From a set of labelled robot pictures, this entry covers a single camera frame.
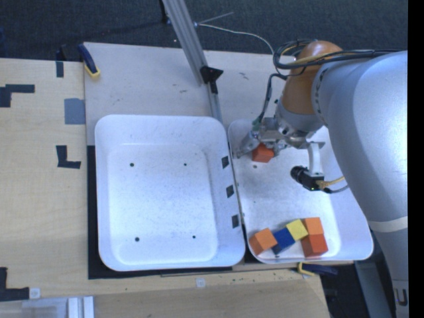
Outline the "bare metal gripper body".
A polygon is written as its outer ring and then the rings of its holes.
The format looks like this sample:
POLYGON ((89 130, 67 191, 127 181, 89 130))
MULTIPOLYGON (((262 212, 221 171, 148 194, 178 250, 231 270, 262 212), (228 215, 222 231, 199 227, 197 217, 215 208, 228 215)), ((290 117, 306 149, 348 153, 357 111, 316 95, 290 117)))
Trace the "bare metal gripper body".
POLYGON ((317 117, 266 117, 251 133, 261 144, 271 148, 274 143, 285 143, 286 148, 304 149, 307 139, 320 129, 317 117))

